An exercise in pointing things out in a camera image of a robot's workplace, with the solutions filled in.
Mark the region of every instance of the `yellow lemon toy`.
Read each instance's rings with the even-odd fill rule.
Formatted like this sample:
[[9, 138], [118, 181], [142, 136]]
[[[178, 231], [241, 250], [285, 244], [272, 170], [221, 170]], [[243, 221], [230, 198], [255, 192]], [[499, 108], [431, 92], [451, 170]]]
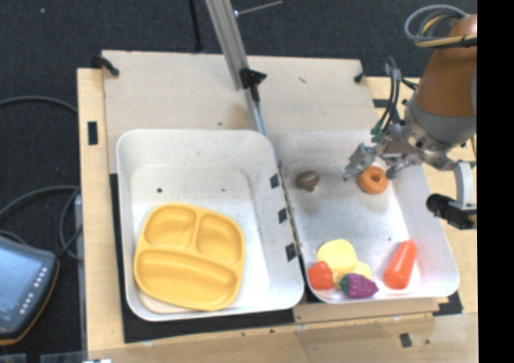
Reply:
[[331, 240], [323, 244], [316, 254], [318, 261], [328, 264], [332, 273], [345, 275], [357, 265], [355, 249], [346, 239]]
[[[372, 279], [372, 273], [371, 268], [364, 262], [361, 262], [360, 260], [357, 262], [357, 265], [350, 273], [356, 273], [358, 275], [363, 275], [364, 277], [367, 277], [369, 280]], [[347, 273], [332, 273], [332, 278], [335, 284], [339, 284], [343, 277], [345, 277]]]

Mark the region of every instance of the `monitor screen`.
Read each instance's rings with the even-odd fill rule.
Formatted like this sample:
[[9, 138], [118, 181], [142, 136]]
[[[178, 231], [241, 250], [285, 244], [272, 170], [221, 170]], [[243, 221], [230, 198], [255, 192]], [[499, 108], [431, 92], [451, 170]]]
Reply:
[[43, 263], [0, 247], [0, 312], [10, 312], [24, 301], [28, 286]]

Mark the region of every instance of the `metal pole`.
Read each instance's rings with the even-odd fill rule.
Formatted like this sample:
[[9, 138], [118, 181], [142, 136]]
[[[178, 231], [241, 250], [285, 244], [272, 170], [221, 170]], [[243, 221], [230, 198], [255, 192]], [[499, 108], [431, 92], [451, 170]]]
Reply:
[[269, 7], [281, 5], [282, 3], [284, 3], [284, 1], [277, 0], [276, 2], [271, 2], [271, 3], [266, 3], [266, 5], [260, 5], [260, 6], [256, 6], [256, 7], [251, 7], [250, 9], [234, 10], [234, 14], [235, 14], [235, 17], [238, 18], [242, 14], [247, 14], [247, 13], [256, 12], [258, 10], [267, 9]]
[[239, 71], [248, 67], [248, 61], [232, 4], [230, 0], [206, 0], [206, 4], [234, 86], [236, 90], [242, 89]]

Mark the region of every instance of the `yellow plate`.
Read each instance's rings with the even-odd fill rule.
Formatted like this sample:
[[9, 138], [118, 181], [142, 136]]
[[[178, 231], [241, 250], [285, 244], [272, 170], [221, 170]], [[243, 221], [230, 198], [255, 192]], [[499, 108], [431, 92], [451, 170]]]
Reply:
[[155, 299], [214, 311], [238, 295], [244, 260], [244, 235], [234, 220], [202, 207], [166, 203], [145, 220], [134, 278]]

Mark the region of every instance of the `black carpet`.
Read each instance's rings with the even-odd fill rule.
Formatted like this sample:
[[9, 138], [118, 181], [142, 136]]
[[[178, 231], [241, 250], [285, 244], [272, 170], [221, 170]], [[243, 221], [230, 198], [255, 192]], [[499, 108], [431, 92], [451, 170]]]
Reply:
[[[232, 0], [245, 10], [278, 0]], [[239, 27], [248, 55], [360, 59], [367, 75], [385, 75], [392, 55], [404, 75], [417, 76], [430, 52], [403, 34], [407, 16], [444, 3], [468, 12], [478, 0], [282, 0], [245, 14]], [[195, 0], [202, 44], [219, 53], [203, 0]], [[0, 102], [50, 96], [76, 106], [76, 69], [103, 49], [194, 51], [187, 0], [0, 0]], [[23, 101], [0, 106], [0, 209], [17, 197], [53, 185], [78, 185], [74, 113], [56, 104]], [[0, 229], [29, 244], [59, 251], [59, 219], [69, 192], [32, 199], [0, 218]], [[67, 217], [67, 236], [74, 227]], [[0, 353], [79, 350], [77, 263], [65, 256], [55, 292], [24, 340]]]

